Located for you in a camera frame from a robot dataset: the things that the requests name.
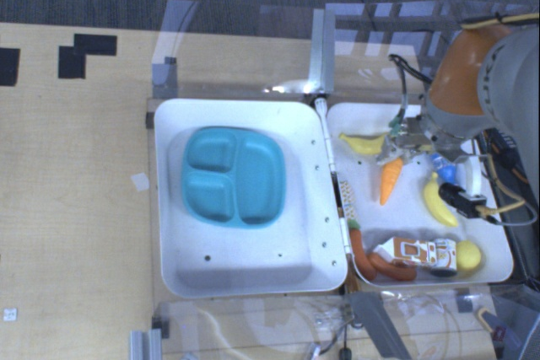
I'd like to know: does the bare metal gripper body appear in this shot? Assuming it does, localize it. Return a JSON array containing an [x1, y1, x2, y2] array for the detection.
[[388, 116, 436, 156]]

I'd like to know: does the yellow banana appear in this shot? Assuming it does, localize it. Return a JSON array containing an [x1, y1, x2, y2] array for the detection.
[[337, 132, 390, 158], [423, 171, 460, 229]]

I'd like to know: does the orange carrot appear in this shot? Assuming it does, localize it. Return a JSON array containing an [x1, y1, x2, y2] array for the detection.
[[379, 157, 405, 207]]

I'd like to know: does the clear bottle with blue label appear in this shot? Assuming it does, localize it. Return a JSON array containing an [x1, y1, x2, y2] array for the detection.
[[429, 153, 459, 183]]

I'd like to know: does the orange and white patterned packet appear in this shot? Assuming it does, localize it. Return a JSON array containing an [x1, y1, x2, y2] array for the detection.
[[337, 180, 358, 222]]

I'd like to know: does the white plastic tray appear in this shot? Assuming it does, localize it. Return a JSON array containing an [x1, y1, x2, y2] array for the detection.
[[153, 98, 349, 299], [327, 102, 516, 289]]

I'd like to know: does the orange and white carton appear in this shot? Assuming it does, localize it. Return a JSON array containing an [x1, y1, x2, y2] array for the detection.
[[372, 235, 436, 267]]

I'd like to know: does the red sausage with green end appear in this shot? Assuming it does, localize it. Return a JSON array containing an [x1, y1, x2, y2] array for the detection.
[[347, 218, 378, 282]]

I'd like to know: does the orange and white can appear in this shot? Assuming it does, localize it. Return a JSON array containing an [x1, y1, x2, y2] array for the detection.
[[427, 238, 459, 279]]

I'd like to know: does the yellow lemon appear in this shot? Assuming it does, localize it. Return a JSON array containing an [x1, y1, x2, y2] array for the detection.
[[455, 239, 483, 272]]

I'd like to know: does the blue divided plate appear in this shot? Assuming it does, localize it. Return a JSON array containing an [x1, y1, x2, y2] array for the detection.
[[181, 126, 288, 230]]

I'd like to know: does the black cylinder on white bracket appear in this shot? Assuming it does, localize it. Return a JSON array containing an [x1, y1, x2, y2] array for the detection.
[[437, 154, 489, 219]]

